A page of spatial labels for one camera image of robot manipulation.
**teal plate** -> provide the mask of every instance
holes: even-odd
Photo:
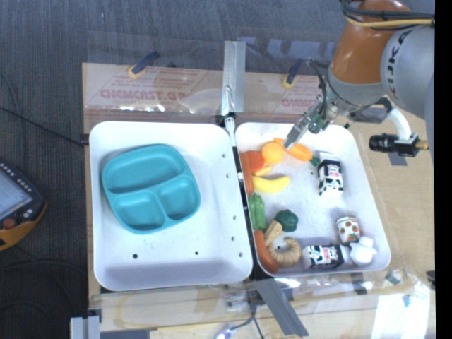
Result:
[[[179,151],[147,145],[107,162],[102,185],[114,215],[136,234],[167,229],[193,216],[201,195]]]

